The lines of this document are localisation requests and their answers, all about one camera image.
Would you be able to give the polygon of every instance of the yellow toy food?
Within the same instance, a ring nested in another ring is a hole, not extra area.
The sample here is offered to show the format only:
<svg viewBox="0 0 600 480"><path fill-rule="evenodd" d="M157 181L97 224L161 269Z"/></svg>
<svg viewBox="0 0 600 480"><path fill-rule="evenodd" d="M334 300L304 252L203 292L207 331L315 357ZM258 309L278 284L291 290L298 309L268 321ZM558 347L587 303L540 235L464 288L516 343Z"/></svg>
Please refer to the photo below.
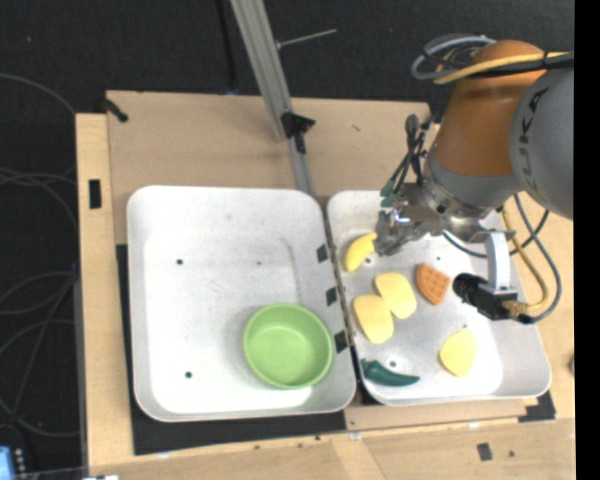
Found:
<svg viewBox="0 0 600 480"><path fill-rule="evenodd" d="M376 238L378 238L376 233L369 233L353 241L344 256L344 267L347 269L347 272L357 270L367 256L375 251L373 241Z"/></svg>
<svg viewBox="0 0 600 480"><path fill-rule="evenodd" d="M380 344L393 336L391 310L378 295L360 295L353 299L353 310L369 341Z"/></svg>
<svg viewBox="0 0 600 480"><path fill-rule="evenodd" d="M396 318L405 319L414 313L416 296L406 277L397 272L386 272L377 275L374 283Z"/></svg>
<svg viewBox="0 0 600 480"><path fill-rule="evenodd" d="M444 342L440 349L440 362L456 377L469 373L478 352L478 340L468 329L458 331Z"/></svg>

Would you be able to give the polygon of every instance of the black mat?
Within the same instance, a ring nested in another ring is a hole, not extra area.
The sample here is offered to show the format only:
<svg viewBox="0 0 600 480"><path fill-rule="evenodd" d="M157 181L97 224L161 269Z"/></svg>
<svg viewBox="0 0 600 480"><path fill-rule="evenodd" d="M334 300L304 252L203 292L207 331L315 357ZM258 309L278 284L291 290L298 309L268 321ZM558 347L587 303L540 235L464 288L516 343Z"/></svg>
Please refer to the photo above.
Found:
<svg viewBox="0 0 600 480"><path fill-rule="evenodd" d="M117 246L116 256L120 278L120 300L125 332L127 371L129 373L133 445L136 455L212 444L318 435L325 432L346 430L343 411L306 416L249 418L193 423L163 423L147 416L138 406L133 393L127 246Z"/></svg>

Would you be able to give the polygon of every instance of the black clip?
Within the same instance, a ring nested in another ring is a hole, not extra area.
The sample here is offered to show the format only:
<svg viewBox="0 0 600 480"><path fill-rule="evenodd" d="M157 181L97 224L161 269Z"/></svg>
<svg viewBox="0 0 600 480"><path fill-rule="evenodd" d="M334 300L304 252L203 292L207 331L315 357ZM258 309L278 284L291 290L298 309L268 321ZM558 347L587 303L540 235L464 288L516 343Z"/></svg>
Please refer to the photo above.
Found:
<svg viewBox="0 0 600 480"><path fill-rule="evenodd" d="M299 116L293 112L285 112L280 119L287 139L293 138L296 141L296 151L305 154L307 148L304 144L304 134L307 133L316 122L313 119Z"/></svg>
<svg viewBox="0 0 600 480"><path fill-rule="evenodd" d="M93 104L93 109L95 112L103 112L105 114L111 112L121 123L126 123L129 120L129 116L120 110L118 105L105 97L98 98Z"/></svg>

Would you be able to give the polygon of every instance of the orange toy food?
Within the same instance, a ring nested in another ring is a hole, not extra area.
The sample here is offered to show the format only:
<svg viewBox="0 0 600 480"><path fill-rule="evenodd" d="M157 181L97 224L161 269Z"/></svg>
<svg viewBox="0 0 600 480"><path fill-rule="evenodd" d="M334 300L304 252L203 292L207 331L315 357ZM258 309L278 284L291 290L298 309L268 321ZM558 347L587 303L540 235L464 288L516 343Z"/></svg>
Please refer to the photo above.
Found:
<svg viewBox="0 0 600 480"><path fill-rule="evenodd" d="M416 270L416 284L425 299L438 305L444 300L451 279L426 263L420 263Z"/></svg>

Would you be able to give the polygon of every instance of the black floor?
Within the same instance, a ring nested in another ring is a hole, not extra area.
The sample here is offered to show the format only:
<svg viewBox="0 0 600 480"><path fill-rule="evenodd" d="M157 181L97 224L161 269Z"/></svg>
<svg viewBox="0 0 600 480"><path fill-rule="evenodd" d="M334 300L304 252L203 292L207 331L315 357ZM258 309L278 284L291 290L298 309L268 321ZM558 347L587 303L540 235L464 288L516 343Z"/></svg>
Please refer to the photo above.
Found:
<svg viewBox="0 0 600 480"><path fill-rule="evenodd" d="M36 469L81 460L73 299L65 293L79 274L72 112L93 111L107 89L257 93L224 1L230 69L216 3L0 0L0 74L63 99L0 76L0 434L13 425ZM478 32L574 48L575 0L265 3L280 41L338 30L283 48L294 96L427 101L440 115L451 89L409 76L430 39ZM31 175L39 173L54 176Z"/></svg>

